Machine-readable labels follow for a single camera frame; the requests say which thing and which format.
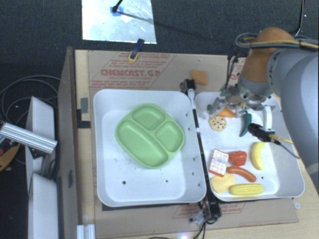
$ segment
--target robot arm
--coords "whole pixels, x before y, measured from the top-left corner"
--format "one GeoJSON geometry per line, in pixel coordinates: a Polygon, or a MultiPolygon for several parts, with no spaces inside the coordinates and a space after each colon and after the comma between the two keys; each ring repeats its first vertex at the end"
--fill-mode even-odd
{"type": "MultiPolygon", "coordinates": [[[[287,32],[272,27],[263,30],[254,42],[287,44],[296,41],[287,32]]],[[[251,49],[238,88],[245,104],[255,110],[260,109],[272,93],[280,97],[288,132],[319,192],[318,42],[308,42],[313,48],[277,45],[276,49],[269,45],[269,48],[251,49]]]]}

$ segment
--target green plate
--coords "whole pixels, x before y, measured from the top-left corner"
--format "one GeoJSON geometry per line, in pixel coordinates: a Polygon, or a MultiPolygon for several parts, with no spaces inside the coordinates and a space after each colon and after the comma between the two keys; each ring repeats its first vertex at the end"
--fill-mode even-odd
{"type": "Polygon", "coordinates": [[[160,168],[182,148],[185,134],[161,108],[145,104],[126,115],[116,127],[116,139],[138,163],[160,168]]]}

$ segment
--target sausage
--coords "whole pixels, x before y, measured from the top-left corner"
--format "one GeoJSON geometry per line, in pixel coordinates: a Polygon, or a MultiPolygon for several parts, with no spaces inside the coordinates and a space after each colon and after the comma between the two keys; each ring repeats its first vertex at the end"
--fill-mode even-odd
{"type": "Polygon", "coordinates": [[[241,168],[241,167],[229,166],[227,168],[227,172],[241,175],[241,176],[245,177],[250,182],[255,182],[256,181],[256,176],[255,175],[253,175],[251,172],[249,172],[246,169],[241,168]]]}

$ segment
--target black carpet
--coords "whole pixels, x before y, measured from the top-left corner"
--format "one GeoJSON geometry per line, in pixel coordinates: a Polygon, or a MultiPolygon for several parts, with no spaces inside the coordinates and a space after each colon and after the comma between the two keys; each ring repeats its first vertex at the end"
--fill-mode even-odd
{"type": "MultiPolygon", "coordinates": [[[[235,37],[277,26],[297,28],[301,0],[151,0],[157,44],[145,52],[228,54],[235,37]]],[[[318,39],[319,0],[306,0],[303,35],[318,39]]],[[[0,0],[1,88],[30,75],[60,77],[67,46],[75,49],[132,50],[133,44],[82,40],[81,0],[0,0]]],[[[58,87],[58,82],[50,82],[58,87]]],[[[4,105],[24,96],[52,97],[40,83],[23,83],[4,105]]],[[[9,116],[28,108],[21,102],[9,116]]],[[[23,160],[23,151],[18,153],[23,160]]],[[[24,166],[13,161],[0,172],[0,238],[27,238],[24,166]]]]}

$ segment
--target red tomato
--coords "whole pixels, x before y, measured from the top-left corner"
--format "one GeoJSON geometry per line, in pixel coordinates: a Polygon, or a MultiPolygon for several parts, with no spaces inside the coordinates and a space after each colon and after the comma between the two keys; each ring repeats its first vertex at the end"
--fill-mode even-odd
{"type": "Polygon", "coordinates": [[[233,151],[229,154],[231,162],[236,166],[241,166],[246,163],[247,153],[242,150],[233,151]]]}

